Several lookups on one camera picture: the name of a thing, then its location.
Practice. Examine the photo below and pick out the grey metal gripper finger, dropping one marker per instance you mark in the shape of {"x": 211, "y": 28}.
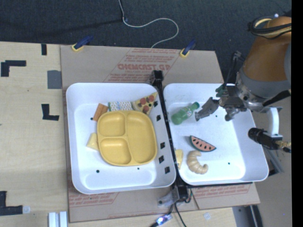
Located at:
{"x": 230, "y": 114}
{"x": 207, "y": 109}

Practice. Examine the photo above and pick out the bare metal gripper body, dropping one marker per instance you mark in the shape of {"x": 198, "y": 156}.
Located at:
{"x": 233, "y": 98}

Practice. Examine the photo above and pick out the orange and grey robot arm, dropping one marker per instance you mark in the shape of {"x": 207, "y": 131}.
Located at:
{"x": 266, "y": 60}

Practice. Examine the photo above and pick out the white plastic tray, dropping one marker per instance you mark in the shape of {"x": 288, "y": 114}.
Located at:
{"x": 118, "y": 176}
{"x": 227, "y": 138}

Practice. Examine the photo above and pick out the green plastic bottle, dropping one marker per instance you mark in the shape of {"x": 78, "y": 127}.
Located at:
{"x": 182, "y": 115}

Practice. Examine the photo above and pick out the toy watermelon slice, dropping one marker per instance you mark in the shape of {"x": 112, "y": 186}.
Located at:
{"x": 201, "y": 145}

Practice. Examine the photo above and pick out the thin black rod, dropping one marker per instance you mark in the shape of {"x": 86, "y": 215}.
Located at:
{"x": 166, "y": 117}

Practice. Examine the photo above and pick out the beige toy croissant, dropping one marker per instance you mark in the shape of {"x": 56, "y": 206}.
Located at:
{"x": 195, "y": 163}

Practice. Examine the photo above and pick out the pale yellow cheese wedge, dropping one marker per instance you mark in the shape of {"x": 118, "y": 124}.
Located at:
{"x": 179, "y": 157}
{"x": 93, "y": 142}

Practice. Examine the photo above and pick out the toy pizza slice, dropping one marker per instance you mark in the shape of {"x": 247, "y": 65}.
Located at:
{"x": 145, "y": 102}

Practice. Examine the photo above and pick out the yellow divided plate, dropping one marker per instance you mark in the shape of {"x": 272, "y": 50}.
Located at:
{"x": 139, "y": 136}

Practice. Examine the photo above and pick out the orange brown biscuit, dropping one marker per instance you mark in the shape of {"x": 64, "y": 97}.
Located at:
{"x": 100, "y": 111}

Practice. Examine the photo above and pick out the brown cardboard board red print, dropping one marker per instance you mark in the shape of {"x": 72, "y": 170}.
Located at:
{"x": 94, "y": 65}

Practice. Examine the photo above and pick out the black cylinder on white bracket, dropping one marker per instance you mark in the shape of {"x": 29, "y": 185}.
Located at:
{"x": 261, "y": 136}

